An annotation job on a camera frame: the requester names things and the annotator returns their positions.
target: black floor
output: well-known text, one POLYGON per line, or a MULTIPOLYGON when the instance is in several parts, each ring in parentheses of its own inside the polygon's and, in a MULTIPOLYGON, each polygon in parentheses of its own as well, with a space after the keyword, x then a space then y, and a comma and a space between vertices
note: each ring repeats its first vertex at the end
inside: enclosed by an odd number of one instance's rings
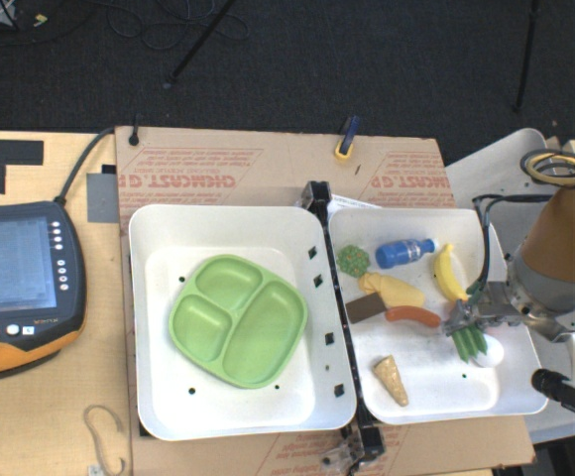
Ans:
POLYGON ((526 127, 575 139, 575 0, 540 0, 520 112, 531 0, 237 0, 165 89, 226 1, 17 0, 19 30, 0 23, 0 130, 139 113, 335 133, 358 115, 360 134, 436 138, 446 165, 526 127))

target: screen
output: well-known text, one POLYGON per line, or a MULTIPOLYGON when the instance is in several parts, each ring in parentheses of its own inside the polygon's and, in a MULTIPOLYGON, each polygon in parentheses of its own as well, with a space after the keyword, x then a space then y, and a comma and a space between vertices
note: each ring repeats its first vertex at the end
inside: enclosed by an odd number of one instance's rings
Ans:
POLYGON ((0 221, 0 312, 57 306, 48 221, 0 221))

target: blue bottle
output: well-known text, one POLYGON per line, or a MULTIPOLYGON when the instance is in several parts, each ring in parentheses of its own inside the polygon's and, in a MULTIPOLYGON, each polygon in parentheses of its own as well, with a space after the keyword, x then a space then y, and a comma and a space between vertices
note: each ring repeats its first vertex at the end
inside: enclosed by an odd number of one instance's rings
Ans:
POLYGON ((376 261, 380 268, 392 268, 417 261, 427 252, 435 252, 436 248, 437 242, 431 238, 398 240, 378 247, 376 261))

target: white ball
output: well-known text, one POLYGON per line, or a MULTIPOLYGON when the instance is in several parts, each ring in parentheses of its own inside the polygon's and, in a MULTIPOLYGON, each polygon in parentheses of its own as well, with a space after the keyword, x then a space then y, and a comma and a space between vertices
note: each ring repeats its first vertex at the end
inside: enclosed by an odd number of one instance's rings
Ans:
POLYGON ((504 346, 493 336, 484 333, 484 338, 488 344, 488 350, 486 354, 478 352, 473 361, 480 367, 492 369, 504 361, 504 346))

